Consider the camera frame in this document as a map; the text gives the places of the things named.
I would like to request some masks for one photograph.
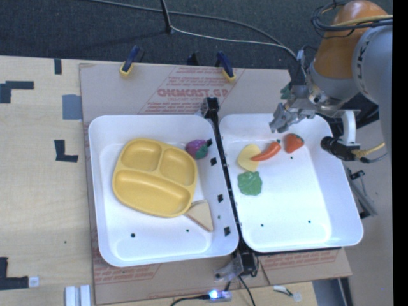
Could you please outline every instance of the white tray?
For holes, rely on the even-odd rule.
[[[363,226],[342,161],[325,152],[320,141],[332,136],[327,122],[315,116],[271,133],[269,114],[227,115],[220,123],[238,220],[246,244],[258,252],[299,251],[357,244]],[[238,188],[240,151],[250,143],[263,150],[288,133],[305,145],[292,154],[282,150],[259,162],[261,193],[247,196]]]
[[[155,217],[118,201],[112,190],[117,158],[123,146],[138,137],[182,149],[191,140],[212,140],[208,156],[196,160],[198,179],[193,201],[207,199],[213,232],[205,231],[184,215]],[[224,256],[237,248],[238,230],[214,131],[203,117],[106,115],[91,122],[89,145],[99,250],[106,262],[113,266],[146,265]]]

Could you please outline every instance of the dark background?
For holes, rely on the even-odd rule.
[[[160,0],[105,1],[161,9]],[[316,8],[332,1],[166,0],[166,4],[170,11],[248,24],[297,53],[304,45],[319,46],[321,38],[310,18]],[[393,0],[370,1],[393,13]],[[328,22],[333,17],[334,12],[327,13]],[[170,13],[170,21],[184,31],[273,43],[262,33],[225,21],[174,13]],[[0,0],[0,22],[0,55],[124,61],[132,47],[138,45],[144,51],[142,62],[145,63],[186,64],[188,56],[198,52],[202,66],[214,66],[216,53],[222,50],[234,67],[288,69],[296,77],[296,61],[281,48],[169,34],[160,11],[83,0]],[[308,48],[305,52],[310,62],[314,50]],[[359,96],[351,103],[372,112],[372,105]]]

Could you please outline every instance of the toy bread slice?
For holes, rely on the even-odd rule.
[[[207,200],[195,201],[184,215],[203,229],[209,232],[214,230],[210,206],[208,205]]]

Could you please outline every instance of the purple toy vegetable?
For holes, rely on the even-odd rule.
[[[210,141],[193,140],[186,145],[186,152],[196,160],[202,159],[208,154],[208,146]]]

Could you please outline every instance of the blue clamp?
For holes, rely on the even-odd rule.
[[[218,67],[220,64],[222,64],[222,67],[224,68],[222,74],[225,76],[225,78],[227,78],[230,82],[234,81],[235,74],[232,69],[231,62],[222,51],[218,51],[217,53],[217,62],[215,66]]]
[[[136,57],[140,51],[140,47],[135,45],[132,50],[129,53],[129,56],[127,57],[127,60],[122,63],[122,66],[120,66],[120,73],[122,75],[128,76],[133,69],[133,62],[136,60]]]

